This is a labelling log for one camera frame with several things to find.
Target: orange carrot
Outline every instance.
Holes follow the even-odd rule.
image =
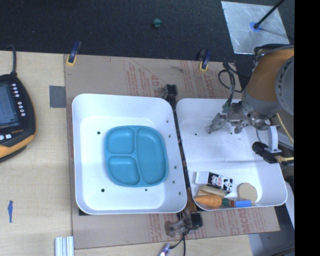
[[[220,205],[222,205],[222,198],[217,194],[196,196],[194,200],[198,203],[201,203],[210,207],[219,207]]]

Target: blue plate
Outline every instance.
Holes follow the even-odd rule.
[[[165,143],[161,134],[151,127],[112,128],[105,136],[104,154],[109,176],[121,186],[154,186],[168,175]]]

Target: cardboard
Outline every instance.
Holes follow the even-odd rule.
[[[64,56],[66,110],[69,145],[72,228],[75,249],[176,241],[166,234],[165,223],[175,223],[175,213],[87,215],[75,199],[72,101],[83,93],[158,97],[166,85],[177,85],[177,100],[183,98],[227,99],[230,91],[221,85],[221,62],[209,62],[208,71],[199,61],[78,55],[74,66]],[[236,89],[239,79],[234,75]],[[221,81],[230,84],[226,72]],[[234,99],[240,99],[236,93]],[[274,207],[239,208],[201,212],[203,226],[186,239],[234,236],[279,231]]]

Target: white tray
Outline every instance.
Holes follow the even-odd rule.
[[[246,127],[239,134],[226,123],[223,128],[208,134],[208,127],[217,113],[222,113],[226,99],[181,99],[176,105],[180,136],[185,154],[191,193],[198,194],[201,185],[195,183],[197,172],[211,172],[233,179],[232,192],[226,197],[237,197],[237,186],[250,183],[257,190],[257,200],[251,207],[282,205],[287,200],[287,189],[278,163],[267,163],[252,150],[257,139],[256,129]],[[259,132],[264,143],[266,132]],[[200,206],[214,211],[210,207]],[[230,209],[221,206],[218,210]]]
[[[87,214],[177,213],[187,204],[186,184],[173,110],[161,98],[80,94],[72,102],[75,197]],[[166,179],[153,186],[127,187],[108,176],[107,132],[119,126],[147,126],[162,136]]]

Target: black floor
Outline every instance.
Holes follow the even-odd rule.
[[[229,2],[272,7],[279,0]],[[278,11],[294,44],[295,0]],[[235,62],[244,76],[254,67],[252,55],[234,53],[220,0],[2,0],[0,31],[0,50],[13,44],[20,52],[68,54],[80,40],[84,55],[195,60],[209,48],[210,61]],[[242,86],[247,81],[240,77]]]

